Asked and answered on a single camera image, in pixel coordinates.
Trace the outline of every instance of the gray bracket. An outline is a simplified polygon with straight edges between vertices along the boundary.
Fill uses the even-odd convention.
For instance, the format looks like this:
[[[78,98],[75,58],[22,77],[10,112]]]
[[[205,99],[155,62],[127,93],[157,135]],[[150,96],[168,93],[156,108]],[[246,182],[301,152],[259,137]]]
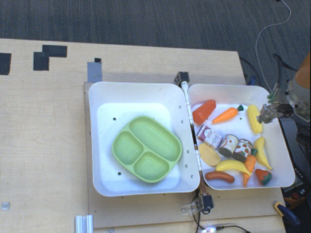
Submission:
[[[87,63],[87,82],[96,83],[103,81],[101,59],[95,58],[95,62]]]
[[[93,215],[76,216],[75,233],[93,233]]]

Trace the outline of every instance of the toy can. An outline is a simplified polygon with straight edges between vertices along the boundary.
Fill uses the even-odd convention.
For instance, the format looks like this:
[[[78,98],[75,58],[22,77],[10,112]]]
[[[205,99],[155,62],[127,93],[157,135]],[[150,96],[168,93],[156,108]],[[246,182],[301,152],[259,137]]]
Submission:
[[[224,157],[231,157],[238,142],[239,140],[235,135],[226,134],[219,146],[219,154],[223,155]]]
[[[216,131],[212,130],[208,126],[204,125],[201,127],[199,133],[197,134],[197,138],[212,147],[214,150],[219,146],[222,137]]]
[[[252,146],[253,145],[249,140],[240,139],[236,148],[234,149],[232,158],[237,161],[245,162],[247,156],[251,153]]]

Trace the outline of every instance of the yellow corn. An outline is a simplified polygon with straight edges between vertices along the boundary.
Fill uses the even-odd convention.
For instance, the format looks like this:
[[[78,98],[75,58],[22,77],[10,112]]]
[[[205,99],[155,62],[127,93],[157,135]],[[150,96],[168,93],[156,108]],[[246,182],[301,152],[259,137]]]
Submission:
[[[248,119],[251,124],[253,132],[254,133],[262,132],[262,124],[258,123],[257,121],[257,116],[259,116],[260,113],[255,105],[251,104],[248,106],[247,115],[248,115]]]

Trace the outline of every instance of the yellow banana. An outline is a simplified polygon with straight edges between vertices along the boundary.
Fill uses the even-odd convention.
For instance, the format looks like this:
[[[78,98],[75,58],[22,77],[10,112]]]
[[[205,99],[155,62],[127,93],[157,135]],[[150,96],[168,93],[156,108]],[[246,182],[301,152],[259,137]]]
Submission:
[[[258,150],[258,152],[257,152],[257,154],[255,155],[255,157],[256,157],[258,163],[260,163],[260,164],[266,166],[269,170],[271,170],[272,167],[270,167],[269,162],[268,162],[268,159],[267,159],[267,156],[265,155],[265,153],[264,153],[264,151],[263,151],[263,145],[264,145],[264,137],[261,136],[261,137],[259,137],[259,138],[255,141],[255,143],[254,143],[254,145],[253,145],[253,148],[255,148],[255,149]]]
[[[218,163],[215,167],[216,171],[224,171],[227,169],[235,169],[237,171],[247,173],[249,176],[252,175],[252,173],[247,170],[244,163],[237,160],[224,160]]]

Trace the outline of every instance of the black tape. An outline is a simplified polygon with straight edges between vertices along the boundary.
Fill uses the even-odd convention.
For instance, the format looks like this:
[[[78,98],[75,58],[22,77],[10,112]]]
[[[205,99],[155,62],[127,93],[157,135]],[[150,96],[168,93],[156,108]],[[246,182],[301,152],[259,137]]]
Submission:
[[[34,71],[48,71],[49,57],[44,56],[42,52],[34,52]]]
[[[10,53],[0,53],[0,75],[9,75],[11,66]]]
[[[67,46],[43,45],[43,56],[45,57],[67,57]]]

